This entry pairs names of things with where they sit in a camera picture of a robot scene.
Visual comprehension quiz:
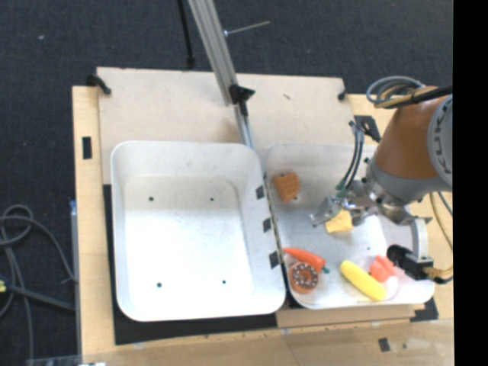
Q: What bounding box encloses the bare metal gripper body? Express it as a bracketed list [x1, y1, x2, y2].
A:
[335, 179, 434, 226]

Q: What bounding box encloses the yellow toy cheese wedge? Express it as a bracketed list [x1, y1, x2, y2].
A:
[324, 208, 355, 235]

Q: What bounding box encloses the white plastic tray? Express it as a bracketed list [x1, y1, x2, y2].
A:
[260, 143, 436, 311]
[110, 140, 287, 323]

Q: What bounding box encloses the orange-brown toy biscuit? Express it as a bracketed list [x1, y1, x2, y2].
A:
[271, 172, 301, 204]

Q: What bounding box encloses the orange carrot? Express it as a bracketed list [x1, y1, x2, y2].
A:
[282, 246, 331, 275]

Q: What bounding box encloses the pink toy sausage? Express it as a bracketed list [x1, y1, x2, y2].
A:
[368, 254, 398, 284]

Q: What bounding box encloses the yellow corn cob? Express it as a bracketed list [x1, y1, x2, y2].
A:
[339, 259, 387, 302]

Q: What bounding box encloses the brown doughnut with sprinkles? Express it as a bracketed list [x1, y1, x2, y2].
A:
[287, 262, 319, 295]

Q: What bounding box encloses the pale wood board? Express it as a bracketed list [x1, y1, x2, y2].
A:
[96, 66, 426, 329]

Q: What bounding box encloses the black cylinder on white bracket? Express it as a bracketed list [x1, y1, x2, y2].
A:
[386, 217, 436, 281]

